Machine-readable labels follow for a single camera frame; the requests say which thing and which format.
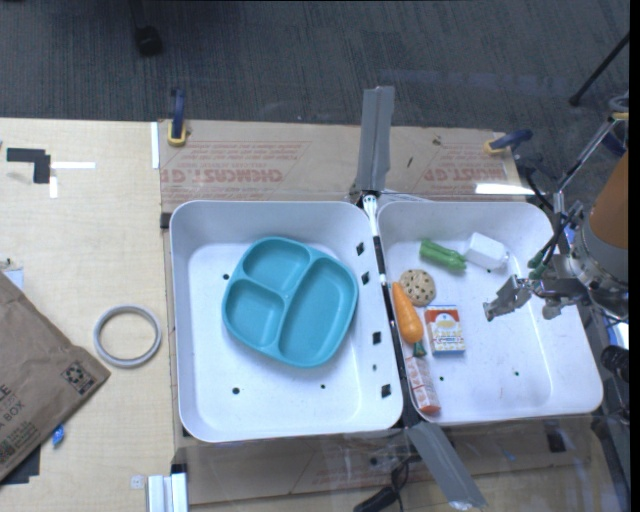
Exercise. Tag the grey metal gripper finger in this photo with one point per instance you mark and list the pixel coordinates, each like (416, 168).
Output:
(551, 311)
(506, 298)

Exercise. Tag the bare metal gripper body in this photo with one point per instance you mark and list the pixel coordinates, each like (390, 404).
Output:
(567, 282)

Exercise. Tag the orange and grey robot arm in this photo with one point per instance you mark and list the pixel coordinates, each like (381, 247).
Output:
(611, 210)

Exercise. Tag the white plastic bottle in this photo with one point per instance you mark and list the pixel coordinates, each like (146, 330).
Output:
(485, 251)

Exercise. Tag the orange white blue carton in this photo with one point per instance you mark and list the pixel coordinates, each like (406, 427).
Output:
(445, 331)

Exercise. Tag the white plastic tray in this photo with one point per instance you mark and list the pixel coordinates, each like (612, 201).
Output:
(280, 400)
(505, 370)

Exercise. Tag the green toy beans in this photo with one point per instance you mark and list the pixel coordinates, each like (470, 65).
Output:
(442, 255)

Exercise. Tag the brown chocolate chip biscuit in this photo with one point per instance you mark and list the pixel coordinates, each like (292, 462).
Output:
(418, 287)

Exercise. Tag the orange carrot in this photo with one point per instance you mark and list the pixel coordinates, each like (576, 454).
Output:
(407, 315)

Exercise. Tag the orange and white packet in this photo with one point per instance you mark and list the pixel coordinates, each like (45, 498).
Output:
(424, 385)

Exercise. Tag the blue divided plate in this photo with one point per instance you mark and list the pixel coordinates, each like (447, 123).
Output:
(292, 300)

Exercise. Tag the brown cardboard board red print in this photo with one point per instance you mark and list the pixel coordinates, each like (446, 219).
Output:
(300, 165)

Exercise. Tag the white tape roll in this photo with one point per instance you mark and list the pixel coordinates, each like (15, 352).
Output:
(102, 350)

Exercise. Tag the small blue scrap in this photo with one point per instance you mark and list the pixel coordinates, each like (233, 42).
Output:
(58, 434)

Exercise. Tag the brown paper envelope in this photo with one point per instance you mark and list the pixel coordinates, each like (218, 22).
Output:
(35, 370)

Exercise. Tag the black cylinder on white bracket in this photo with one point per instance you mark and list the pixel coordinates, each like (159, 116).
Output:
(616, 361)

